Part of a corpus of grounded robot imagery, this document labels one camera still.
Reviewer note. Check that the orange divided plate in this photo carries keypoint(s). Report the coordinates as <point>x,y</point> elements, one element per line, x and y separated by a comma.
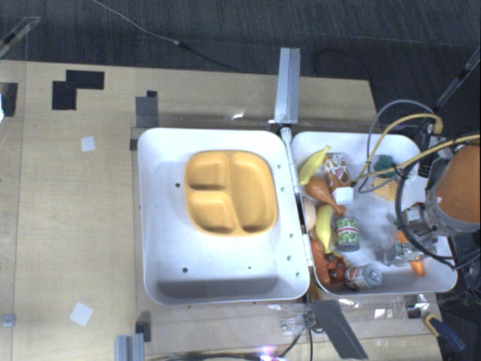
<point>250,190</point>

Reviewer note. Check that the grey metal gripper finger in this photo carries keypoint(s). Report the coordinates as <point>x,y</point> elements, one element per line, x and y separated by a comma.
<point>392,255</point>
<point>412,253</point>

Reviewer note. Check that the brown chicken drumstick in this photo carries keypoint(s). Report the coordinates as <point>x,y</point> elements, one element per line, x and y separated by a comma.
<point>321,190</point>

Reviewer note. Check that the orange and white can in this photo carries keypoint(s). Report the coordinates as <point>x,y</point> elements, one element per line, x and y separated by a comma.
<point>360,276</point>

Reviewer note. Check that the orange carrot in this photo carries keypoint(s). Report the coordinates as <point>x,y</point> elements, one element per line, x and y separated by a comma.
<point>418,267</point>

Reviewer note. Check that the yellow banana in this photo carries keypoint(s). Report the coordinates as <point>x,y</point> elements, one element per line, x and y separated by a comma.
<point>312,164</point>
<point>325,226</point>

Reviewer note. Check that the green broccoli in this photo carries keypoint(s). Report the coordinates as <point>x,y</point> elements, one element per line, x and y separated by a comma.
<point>385,165</point>

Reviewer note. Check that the beige bread roll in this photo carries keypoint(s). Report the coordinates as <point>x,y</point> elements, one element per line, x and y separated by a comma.
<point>309,213</point>

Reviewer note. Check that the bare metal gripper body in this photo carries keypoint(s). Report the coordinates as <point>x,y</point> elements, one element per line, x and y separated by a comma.
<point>417,222</point>

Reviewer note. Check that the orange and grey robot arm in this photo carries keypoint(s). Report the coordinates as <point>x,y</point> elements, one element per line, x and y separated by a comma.
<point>460,179</point>

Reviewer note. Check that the black cylinder on white bracket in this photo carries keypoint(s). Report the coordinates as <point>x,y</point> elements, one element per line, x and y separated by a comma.
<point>425,165</point>

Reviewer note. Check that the green and white can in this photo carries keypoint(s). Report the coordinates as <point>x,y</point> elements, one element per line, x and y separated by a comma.
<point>347,233</point>

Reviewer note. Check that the white cube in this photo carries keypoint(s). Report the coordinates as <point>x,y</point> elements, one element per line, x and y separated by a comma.
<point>343,196</point>

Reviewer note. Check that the thin black and white rod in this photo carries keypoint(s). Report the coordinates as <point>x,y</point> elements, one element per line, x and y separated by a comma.
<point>291,164</point>

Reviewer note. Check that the white plastic tray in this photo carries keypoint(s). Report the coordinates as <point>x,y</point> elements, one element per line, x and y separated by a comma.
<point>225,269</point>
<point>376,224</point>

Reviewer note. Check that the tan biscuit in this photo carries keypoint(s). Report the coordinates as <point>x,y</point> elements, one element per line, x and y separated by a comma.
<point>387,190</point>

